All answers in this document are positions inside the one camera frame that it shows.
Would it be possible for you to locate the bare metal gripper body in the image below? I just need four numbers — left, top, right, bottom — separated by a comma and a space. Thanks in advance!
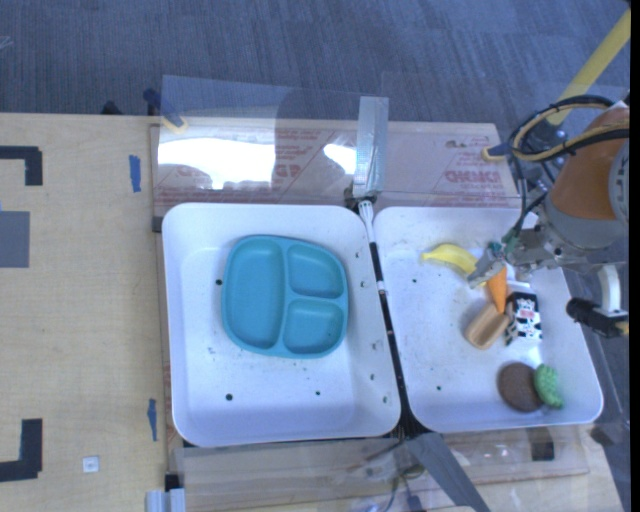
502, 230, 571, 274

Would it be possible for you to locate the orange carrot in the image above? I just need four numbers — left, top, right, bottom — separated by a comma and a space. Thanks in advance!
486, 265, 510, 316

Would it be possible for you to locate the yellow banana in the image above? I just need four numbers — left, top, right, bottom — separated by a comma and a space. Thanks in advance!
420, 242, 480, 277

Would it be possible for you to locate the cow print milk carton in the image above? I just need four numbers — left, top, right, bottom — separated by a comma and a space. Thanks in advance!
503, 290, 544, 347

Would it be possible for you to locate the tan bread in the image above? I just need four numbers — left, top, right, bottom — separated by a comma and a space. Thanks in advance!
463, 301, 512, 351

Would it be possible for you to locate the white plastic tray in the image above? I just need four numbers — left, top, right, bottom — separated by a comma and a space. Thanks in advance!
161, 202, 403, 448
372, 206, 605, 434

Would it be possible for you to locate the brown biscuit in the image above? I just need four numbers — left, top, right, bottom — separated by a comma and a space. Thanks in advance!
496, 361, 544, 414

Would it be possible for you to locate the brown cardboard board red print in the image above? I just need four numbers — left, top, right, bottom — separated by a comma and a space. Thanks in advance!
149, 122, 592, 482

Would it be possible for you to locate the green broccoli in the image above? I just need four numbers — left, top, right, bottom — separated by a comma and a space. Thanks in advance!
532, 363, 566, 411

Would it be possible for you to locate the blue divided plate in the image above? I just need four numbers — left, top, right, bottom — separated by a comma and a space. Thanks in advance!
220, 234, 350, 360

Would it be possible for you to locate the black cylinder on white bracket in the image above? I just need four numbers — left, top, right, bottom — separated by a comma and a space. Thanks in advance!
565, 263, 631, 338

